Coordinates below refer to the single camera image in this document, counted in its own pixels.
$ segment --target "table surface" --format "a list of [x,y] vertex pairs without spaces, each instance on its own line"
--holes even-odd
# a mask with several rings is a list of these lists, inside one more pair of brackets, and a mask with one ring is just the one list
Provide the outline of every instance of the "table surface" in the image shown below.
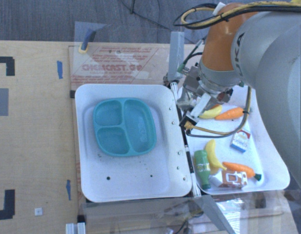
[[[0,210],[5,191],[15,190],[15,214],[0,220],[0,233],[64,233],[67,223],[77,222],[74,100],[69,95],[73,45],[0,41],[0,57],[15,60],[14,76],[7,76],[0,63],[0,89],[8,89],[8,115],[0,116]],[[273,221],[273,233],[297,233],[283,199],[283,214],[266,217],[266,224]],[[36,208],[42,208],[41,216],[35,216]],[[253,220],[248,230],[257,226]]]

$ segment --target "orange carrot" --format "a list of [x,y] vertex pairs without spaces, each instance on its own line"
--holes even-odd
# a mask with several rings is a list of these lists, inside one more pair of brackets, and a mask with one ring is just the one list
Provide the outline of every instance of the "orange carrot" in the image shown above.
[[237,163],[231,163],[231,162],[222,162],[223,166],[225,166],[227,169],[237,172],[245,172],[247,174],[247,178],[254,177],[257,181],[259,181],[262,177],[261,174],[257,174],[254,172],[254,170],[246,165],[237,164]]
[[237,119],[243,116],[243,108],[241,107],[235,107],[230,110],[227,110],[226,112],[216,116],[214,119]]

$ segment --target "blue plate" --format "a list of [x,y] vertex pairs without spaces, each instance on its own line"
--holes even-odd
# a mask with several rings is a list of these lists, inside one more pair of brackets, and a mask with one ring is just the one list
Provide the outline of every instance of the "blue plate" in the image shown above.
[[99,147],[111,156],[142,155],[157,142],[154,119],[140,99],[115,98],[98,103],[93,123]]

